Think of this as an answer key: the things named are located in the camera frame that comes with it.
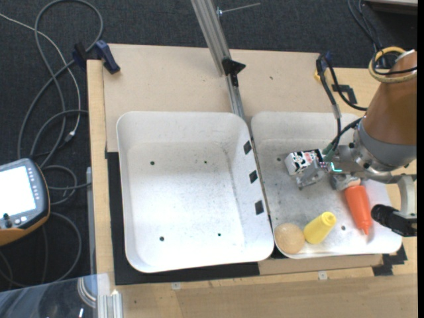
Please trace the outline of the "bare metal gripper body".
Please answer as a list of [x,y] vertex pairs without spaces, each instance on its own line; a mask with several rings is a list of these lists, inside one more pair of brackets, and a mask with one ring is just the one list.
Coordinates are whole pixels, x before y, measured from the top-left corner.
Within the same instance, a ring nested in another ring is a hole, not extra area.
[[355,144],[339,145],[323,156],[327,171],[334,176],[359,178],[386,182],[395,167],[384,164],[367,149]]

